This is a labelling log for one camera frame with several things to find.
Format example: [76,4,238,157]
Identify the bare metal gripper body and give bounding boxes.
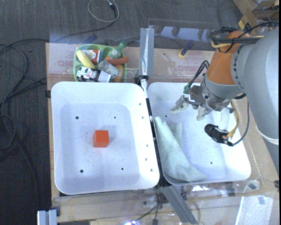
[186,84,231,112]

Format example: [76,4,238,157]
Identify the brown cardboard board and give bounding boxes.
[45,42,280,222]

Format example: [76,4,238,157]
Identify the white plastic tray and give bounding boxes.
[50,81,160,195]
[147,82,252,187]

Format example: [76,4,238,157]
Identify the pale green cloth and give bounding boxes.
[154,116,208,182]

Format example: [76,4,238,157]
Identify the orange carrot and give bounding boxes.
[113,64,125,83]

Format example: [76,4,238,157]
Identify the orange sausage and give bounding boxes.
[105,56,129,66]

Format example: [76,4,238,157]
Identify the silver can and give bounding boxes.
[98,60,119,79]

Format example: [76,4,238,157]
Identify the green bottle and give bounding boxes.
[107,41,127,60]

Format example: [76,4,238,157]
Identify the orange cube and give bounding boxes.
[93,130,110,148]

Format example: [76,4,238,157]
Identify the black and white carton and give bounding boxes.
[76,66,111,83]

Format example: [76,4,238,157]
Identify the yellow banana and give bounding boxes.
[75,49,96,69]

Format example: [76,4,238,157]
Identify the green divided plate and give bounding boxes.
[73,43,128,83]

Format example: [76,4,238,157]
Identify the black cylinder on white bracket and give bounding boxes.
[204,108,230,144]

